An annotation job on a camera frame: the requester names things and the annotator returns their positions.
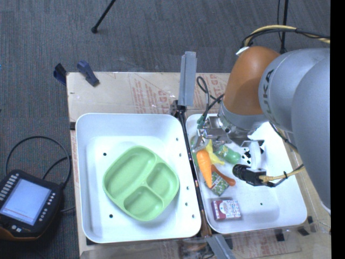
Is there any brown cardboard board red print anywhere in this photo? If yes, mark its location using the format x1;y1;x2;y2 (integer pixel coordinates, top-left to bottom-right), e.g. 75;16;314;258
66;71;331;259

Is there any red and white carton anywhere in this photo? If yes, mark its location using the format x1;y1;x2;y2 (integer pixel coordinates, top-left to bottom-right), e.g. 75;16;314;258
210;199;243;222

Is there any black block with thin wires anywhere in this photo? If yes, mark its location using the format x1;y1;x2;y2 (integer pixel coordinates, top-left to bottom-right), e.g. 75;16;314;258
169;100;187;116

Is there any green divided plate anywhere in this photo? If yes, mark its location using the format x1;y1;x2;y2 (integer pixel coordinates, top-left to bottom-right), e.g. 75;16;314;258
102;145;181;222

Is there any white plastic tray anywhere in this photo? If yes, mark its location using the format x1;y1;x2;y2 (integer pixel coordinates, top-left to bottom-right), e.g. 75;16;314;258
185;113;308;235
75;113;202;244

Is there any green printed carton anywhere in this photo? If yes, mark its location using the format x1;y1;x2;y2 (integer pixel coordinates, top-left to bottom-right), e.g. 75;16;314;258
208;171;230;197

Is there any black tripod leg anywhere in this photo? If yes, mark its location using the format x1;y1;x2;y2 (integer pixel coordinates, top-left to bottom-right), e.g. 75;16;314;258
91;0;124;34

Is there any orange carrot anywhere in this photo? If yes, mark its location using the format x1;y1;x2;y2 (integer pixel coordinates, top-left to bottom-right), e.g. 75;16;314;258
196;149;214;189

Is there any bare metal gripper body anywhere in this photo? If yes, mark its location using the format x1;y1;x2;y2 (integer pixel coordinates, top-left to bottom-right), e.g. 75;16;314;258
197;116;254;147

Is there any black cylinder on white bracket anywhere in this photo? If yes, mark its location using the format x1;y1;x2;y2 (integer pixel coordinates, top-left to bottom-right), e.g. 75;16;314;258
232;140;268;187

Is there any yellow banana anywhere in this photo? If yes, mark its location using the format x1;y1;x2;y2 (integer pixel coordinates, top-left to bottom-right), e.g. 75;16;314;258
205;140;225;167

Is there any orange sausage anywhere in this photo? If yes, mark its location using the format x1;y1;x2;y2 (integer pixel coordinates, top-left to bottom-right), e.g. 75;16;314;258
211;164;237;187

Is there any thin black rod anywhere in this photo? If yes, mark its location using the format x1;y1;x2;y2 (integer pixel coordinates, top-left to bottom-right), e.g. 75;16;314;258
177;109;210;237

